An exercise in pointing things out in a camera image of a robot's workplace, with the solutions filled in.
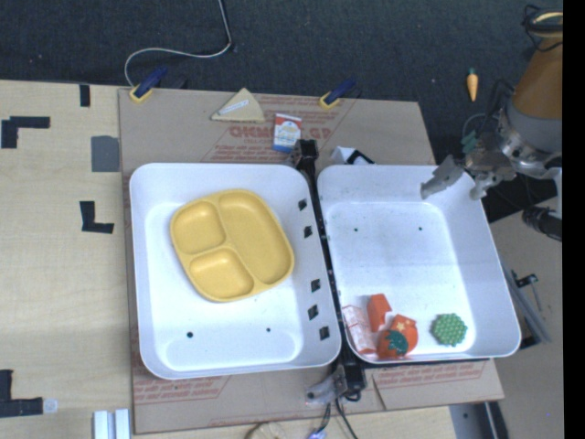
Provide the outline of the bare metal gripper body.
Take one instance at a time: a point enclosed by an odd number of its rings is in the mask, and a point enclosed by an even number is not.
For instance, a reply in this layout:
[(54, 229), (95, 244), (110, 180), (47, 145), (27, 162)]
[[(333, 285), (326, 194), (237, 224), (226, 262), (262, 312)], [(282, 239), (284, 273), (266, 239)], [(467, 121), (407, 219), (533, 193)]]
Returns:
[(515, 130), (473, 131), (465, 136), (465, 166), (475, 177), (511, 180), (520, 174), (548, 179), (549, 169), (562, 164), (561, 157), (561, 151), (536, 147)]

